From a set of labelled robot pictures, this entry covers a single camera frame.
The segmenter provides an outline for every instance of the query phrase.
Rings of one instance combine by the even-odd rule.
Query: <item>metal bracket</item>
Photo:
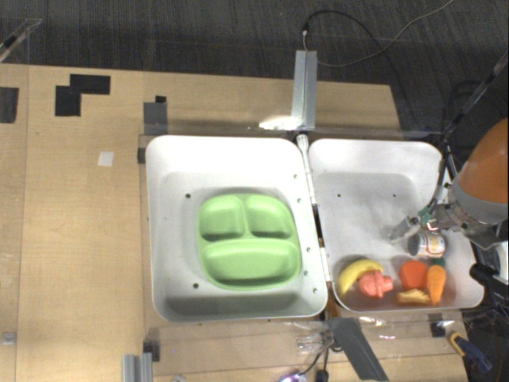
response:
[[[152,353],[139,357],[124,355],[122,358],[122,382],[153,382]]]
[[[292,119],[299,121],[297,129],[311,131],[315,128],[317,109],[316,51],[297,51],[293,75]]]

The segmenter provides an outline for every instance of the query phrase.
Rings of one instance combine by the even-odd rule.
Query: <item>white cable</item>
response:
[[[320,65],[324,65],[326,67],[331,67],[331,68],[345,68],[345,67],[349,67],[350,65],[354,65],[354,64],[358,64],[359,62],[363,62],[365,60],[369,60],[373,57],[376,57],[378,55],[380,55],[381,53],[384,53],[385,51],[387,51],[400,37],[401,35],[406,31],[406,29],[408,27],[410,27],[412,24],[414,24],[415,22],[419,21],[419,20],[422,20],[423,18],[427,18],[429,16],[432,16],[436,13],[438,13],[439,11],[442,11],[445,7],[448,7],[450,6],[451,4],[454,3],[455,0],[449,0],[447,1],[443,6],[433,10],[433,11],[430,11],[429,13],[427,14],[423,14],[422,16],[419,16],[417,18],[414,18],[414,20],[410,21],[409,23],[407,23],[400,31],[399,33],[397,33],[393,38],[392,40],[389,41],[389,44],[387,44],[385,47],[383,47],[382,49],[380,49],[379,51],[376,51],[375,53],[372,53],[370,55],[368,55],[367,57],[362,57],[362,58],[359,58],[358,60],[354,60],[352,62],[348,62],[346,64],[327,64],[326,62],[322,62],[320,60],[318,60],[318,64]],[[304,45],[304,50],[306,51],[309,51],[308,50],[308,47],[305,43],[305,36],[307,35],[307,32],[304,31],[302,33],[302,44]]]

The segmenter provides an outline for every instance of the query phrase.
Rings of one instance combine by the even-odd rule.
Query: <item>toy food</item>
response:
[[[382,265],[370,259],[357,260],[349,264],[340,274],[337,279],[337,284],[340,289],[340,294],[344,295],[352,284],[356,282],[360,276],[368,271],[382,271]]]
[[[409,260],[399,269],[399,278],[404,290],[422,289],[428,286],[426,282],[428,268],[423,262]]]
[[[419,289],[402,291],[396,294],[398,304],[428,304],[429,295]]]
[[[369,271],[360,276],[360,292],[367,297],[382,298],[383,293],[393,289],[390,276],[383,276],[380,271]]]
[[[445,269],[442,266],[435,264],[428,269],[428,292],[434,306],[437,306],[442,298],[445,278]]]

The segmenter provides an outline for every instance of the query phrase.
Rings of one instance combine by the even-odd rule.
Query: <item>can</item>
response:
[[[429,232],[418,232],[408,239],[408,253],[412,256],[441,258],[445,252],[445,238]]]

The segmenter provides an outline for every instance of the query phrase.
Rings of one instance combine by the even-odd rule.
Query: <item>orange carrot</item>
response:
[[[435,264],[428,269],[428,292],[434,306],[437,306],[442,298],[445,277],[445,269],[442,266]]]
[[[426,289],[426,272],[428,268],[423,262],[409,260],[399,269],[399,278],[403,290]]]

